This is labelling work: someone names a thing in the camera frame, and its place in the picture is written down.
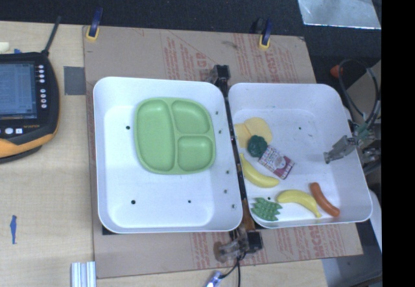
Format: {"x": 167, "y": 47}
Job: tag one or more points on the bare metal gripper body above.
{"x": 369, "y": 151}

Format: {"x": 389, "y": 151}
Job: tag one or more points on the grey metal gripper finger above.
{"x": 340, "y": 148}

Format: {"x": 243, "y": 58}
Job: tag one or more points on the white plastic tray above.
{"x": 162, "y": 201}
{"x": 311, "y": 110}

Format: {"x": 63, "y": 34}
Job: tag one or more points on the orange sausage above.
{"x": 322, "y": 199}

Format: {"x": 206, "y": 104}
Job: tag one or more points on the red and white carton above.
{"x": 277, "y": 162}

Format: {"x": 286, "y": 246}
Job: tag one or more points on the yellow banana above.
{"x": 257, "y": 177}
{"x": 298, "y": 198}

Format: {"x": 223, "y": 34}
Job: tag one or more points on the yellow round slice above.
{"x": 241, "y": 136}
{"x": 261, "y": 125}

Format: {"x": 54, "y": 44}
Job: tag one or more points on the green broccoli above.
{"x": 257, "y": 145}

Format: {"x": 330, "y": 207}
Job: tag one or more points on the green pea pods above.
{"x": 266, "y": 209}

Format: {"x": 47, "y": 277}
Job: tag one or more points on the thin black and white rod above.
{"x": 234, "y": 146}

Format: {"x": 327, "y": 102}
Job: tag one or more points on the green divided plate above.
{"x": 155, "y": 136}

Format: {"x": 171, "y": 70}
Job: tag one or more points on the brown cardboard board red print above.
{"x": 146, "y": 52}

